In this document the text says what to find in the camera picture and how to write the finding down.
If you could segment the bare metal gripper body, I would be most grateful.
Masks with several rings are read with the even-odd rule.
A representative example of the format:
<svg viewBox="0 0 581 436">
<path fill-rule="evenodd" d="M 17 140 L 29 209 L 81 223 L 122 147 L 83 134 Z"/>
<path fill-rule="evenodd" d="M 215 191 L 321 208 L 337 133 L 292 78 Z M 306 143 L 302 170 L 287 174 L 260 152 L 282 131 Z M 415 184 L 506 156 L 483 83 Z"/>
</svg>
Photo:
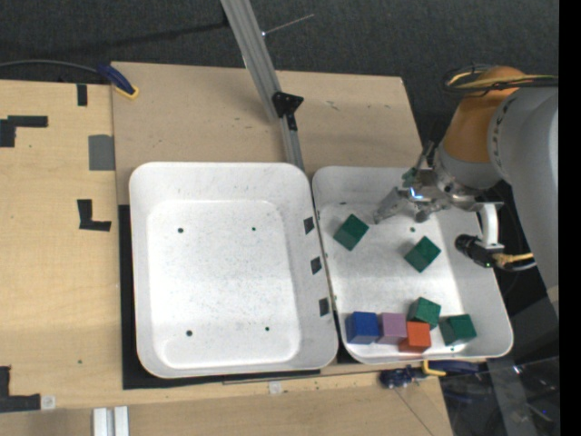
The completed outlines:
<svg viewBox="0 0 581 436">
<path fill-rule="evenodd" d="M 457 182 L 446 172 L 419 169 L 407 173 L 399 195 L 428 213 L 457 207 L 470 211 L 481 191 Z"/>
</svg>

